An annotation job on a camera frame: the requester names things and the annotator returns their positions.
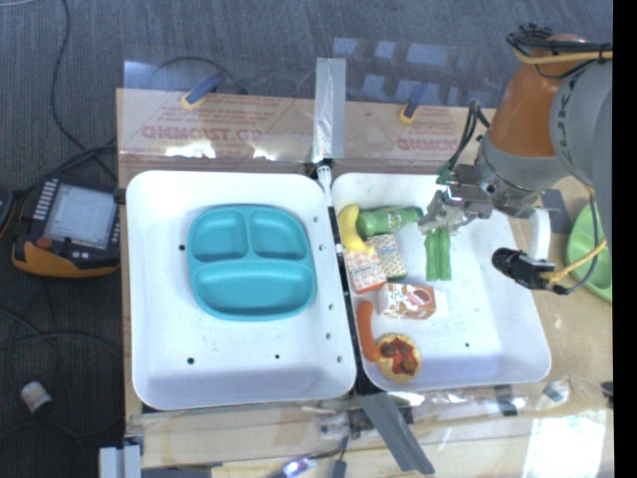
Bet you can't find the brown and white carton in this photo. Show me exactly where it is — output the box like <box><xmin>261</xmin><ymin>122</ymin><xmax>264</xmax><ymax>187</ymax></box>
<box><xmin>379</xmin><ymin>282</ymin><xmax>450</xmax><ymax>321</ymax></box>

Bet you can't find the yellow banana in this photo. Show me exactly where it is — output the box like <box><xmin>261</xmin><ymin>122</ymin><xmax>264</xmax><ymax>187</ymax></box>
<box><xmin>336</xmin><ymin>203</ymin><xmax>376</xmax><ymax>256</ymax></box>

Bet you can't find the small grey can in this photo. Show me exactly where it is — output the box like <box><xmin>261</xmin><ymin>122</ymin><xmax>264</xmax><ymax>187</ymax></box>
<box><xmin>19</xmin><ymin>379</ymin><xmax>54</xmax><ymax>414</ymax></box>

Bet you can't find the orange patterned white packet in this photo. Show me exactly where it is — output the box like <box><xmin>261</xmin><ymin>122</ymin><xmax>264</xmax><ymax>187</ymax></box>
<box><xmin>366</xmin><ymin>233</ymin><xmax>409</xmax><ymax>281</ymax></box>

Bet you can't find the pizza slice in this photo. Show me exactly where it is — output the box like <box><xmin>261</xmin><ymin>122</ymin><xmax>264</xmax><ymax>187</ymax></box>
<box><xmin>373</xmin><ymin>333</ymin><xmax>423</xmax><ymax>383</ymax></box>

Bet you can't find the green bottle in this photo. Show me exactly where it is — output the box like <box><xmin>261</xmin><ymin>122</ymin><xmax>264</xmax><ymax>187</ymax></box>
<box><xmin>355</xmin><ymin>205</ymin><xmax>425</xmax><ymax>239</ymax></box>

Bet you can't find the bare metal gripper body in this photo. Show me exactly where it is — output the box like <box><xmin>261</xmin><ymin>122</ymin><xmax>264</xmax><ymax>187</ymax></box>
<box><xmin>437</xmin><ymin>163</ymin><xmax>500</xmax><ymax>224</ymax></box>

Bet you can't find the brown cardboard board red print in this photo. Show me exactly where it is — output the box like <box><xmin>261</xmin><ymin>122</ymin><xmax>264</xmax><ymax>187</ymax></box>
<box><xmin>114</xmin><ymin>87</ymin><xmax>614</xmax><ymax>468</ymax></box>

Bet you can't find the orange sausage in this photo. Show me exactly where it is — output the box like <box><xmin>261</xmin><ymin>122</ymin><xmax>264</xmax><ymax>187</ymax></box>
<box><xmin>355</xmin><ymin>300</ymin><xmax>382</xmax><ymax>362</ymax></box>

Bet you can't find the green divided plate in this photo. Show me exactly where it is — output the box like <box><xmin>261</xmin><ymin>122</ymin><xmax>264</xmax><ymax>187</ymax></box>
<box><xmin>565</xmin><ymin>201</ymin><xmax>614</xmax><ymax>304</ymax></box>

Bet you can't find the black cylinder on white bracket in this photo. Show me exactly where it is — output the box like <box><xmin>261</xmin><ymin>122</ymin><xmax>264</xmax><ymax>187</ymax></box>
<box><xmin>491</xmin><ymin>206</ymin><xmax>557</xmax><ymax>291</ymax></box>

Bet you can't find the blue divided plate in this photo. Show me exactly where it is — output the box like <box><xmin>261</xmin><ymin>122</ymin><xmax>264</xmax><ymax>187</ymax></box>
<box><xmin>186</xmin><ymin>203</ymin><xmax>319</xmax><ymax>323</ymax></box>

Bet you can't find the white plastic tray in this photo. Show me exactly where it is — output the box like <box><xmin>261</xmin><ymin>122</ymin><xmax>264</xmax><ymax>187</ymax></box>
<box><xmin>329</xmin><ymin>171</ymin><xmax>552</xmax><ymax>393</ymax></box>
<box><xmin>124</xmin><ymin>169</ymin><xmax>359</xmax><ymax>411</ymax></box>

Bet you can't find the orange and white carton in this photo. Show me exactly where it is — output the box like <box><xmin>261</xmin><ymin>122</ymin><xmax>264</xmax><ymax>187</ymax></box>
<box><xmin>342</xmin><ymin>247</ymin><xmax>388</xmax><ymax>296</ymax></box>

